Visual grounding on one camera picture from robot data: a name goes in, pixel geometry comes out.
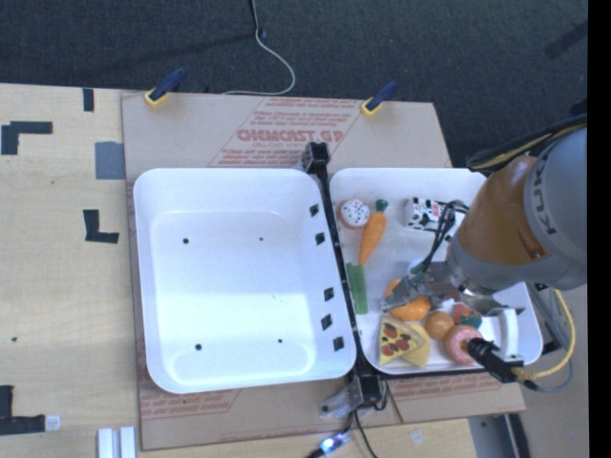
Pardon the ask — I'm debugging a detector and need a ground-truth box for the red toy strawberry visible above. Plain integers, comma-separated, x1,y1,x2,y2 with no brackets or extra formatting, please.
450,302,484,330

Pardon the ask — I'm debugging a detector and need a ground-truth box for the green toy celery stick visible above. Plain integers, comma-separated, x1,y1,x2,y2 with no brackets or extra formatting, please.
346,261,370,316

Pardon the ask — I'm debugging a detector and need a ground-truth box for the white sprinkled toy cupcake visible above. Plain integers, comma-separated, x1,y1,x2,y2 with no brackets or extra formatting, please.
339,198,371,231

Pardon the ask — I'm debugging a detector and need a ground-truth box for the yellow toy cheese wedge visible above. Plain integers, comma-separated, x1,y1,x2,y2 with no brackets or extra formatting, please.
399,322,432,368

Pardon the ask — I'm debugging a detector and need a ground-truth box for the black and white cow-print carton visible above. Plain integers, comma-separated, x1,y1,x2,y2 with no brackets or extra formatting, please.
405,197,458,233

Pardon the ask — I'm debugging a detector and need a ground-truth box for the brown cardboard board red print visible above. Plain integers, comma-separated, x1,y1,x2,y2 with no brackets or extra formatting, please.
120,92,527,451

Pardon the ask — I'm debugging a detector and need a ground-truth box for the orange toy ball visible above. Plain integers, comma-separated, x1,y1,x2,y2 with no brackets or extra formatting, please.
424,310,455,342

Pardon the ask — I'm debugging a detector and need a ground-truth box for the thin black rod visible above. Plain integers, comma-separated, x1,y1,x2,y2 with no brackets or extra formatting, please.
315,159,379,403

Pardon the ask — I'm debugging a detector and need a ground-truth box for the white plastic tray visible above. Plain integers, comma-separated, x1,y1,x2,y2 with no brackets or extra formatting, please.
328,167,545,377
133,167,359,395

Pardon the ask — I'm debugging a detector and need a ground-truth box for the pink toy doughnut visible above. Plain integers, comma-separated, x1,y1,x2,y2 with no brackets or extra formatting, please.
444,323,485,366

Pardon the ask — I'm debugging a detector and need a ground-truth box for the toy pizza slice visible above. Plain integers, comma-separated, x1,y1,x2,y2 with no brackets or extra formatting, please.
378,313,426,367

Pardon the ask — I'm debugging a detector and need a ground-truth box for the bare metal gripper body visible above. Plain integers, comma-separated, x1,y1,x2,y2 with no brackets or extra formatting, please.
413,260,508,316

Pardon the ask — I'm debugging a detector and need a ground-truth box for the orange toy pumpkin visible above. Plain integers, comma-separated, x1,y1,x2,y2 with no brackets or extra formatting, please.
384,278,432,323

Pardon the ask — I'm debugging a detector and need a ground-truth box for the orange toy carrot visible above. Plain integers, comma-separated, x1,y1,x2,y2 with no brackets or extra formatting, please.
357,198,390,267

